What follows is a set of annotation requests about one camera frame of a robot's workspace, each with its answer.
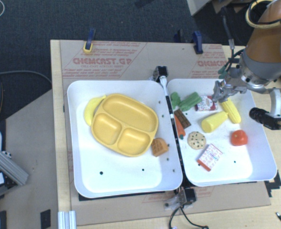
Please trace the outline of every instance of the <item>yellow cylinder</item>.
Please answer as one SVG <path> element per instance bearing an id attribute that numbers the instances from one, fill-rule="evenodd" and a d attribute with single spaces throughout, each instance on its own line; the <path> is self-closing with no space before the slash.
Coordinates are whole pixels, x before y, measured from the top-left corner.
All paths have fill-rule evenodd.
<path id="1" fill-rule="evenodd" d="M 202 121 L 202 129 L 206 133 L 213 132 L 227 119 L 228 113 L 225 111 L 217 112 L 211 116 L 208 116 Z"/>

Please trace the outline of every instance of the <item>toy carrot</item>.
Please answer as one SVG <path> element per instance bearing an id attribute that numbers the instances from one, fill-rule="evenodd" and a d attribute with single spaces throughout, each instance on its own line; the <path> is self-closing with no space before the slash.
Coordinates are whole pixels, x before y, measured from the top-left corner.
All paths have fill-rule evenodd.
<path id="1" fill-rule="evenodd" d="M 177 135 L 179 136 L 180 139 L 183 140 L 184 136 L 186 135 L 185 130 L 179 119 L 176 117 L 176 115 L 174 116 L 174 119 L 175 119 L 175 124 L 177 126 Z"/>

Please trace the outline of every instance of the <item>yellow banana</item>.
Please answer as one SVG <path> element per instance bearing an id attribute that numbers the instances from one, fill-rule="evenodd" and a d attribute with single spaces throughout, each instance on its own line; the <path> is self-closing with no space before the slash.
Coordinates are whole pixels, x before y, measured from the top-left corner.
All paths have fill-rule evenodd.
<path id="1" fill-rule="evenodd" d="M 84 109 L 84 119 L 85 119 L 85 122 L 89 126 L 92 125 L 92 121 L 93 121 L 93 118 L 94 118 L 94 111 L 95 111 L 96 107 L 105 98 L 106 98 L 106 95 L 104 95 L 102 97 L 92 98 L 91 100 L 89 100 L 88 104 L 86 105 L 86 107 Z"/>

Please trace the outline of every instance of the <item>blue clamp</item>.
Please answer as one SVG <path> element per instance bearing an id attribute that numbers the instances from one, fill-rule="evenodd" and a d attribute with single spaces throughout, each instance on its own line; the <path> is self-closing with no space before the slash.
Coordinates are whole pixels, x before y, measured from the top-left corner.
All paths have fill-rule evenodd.
<path id="1" fill-rule="evenodd" d="M 202 35 L 199 31 L 195 31 L 192 33 L 192 41 L 196 44 L 194 45 L 194 50 L 196 51 L 196 54 L 202 54 Z"/>
<path id="2" fill-rule="evenodd" d="M 90 54 L 92 49 L 93 49 L 93 39 L 94 39 L 94 35 L 96 34 L 96 29 L 95 28 L 91 28 L 89 30 L 89 34 L 88 34 L 88 39 L 87 41 L 84 43 L 84 47 L 83 47 L 83 52 L 85 54 Z"/>

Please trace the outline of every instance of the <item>toy tomato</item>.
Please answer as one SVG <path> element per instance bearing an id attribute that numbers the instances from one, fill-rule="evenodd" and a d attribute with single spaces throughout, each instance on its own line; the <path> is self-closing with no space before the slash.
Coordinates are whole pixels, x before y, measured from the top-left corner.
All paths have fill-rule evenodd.
<path id="1" fill-rule="evenodd" d="M 246 133 L 242 130 L 234 131 L 231 135 L 231 143 L 234 146 L 245 145 L 248 142 Z"/>

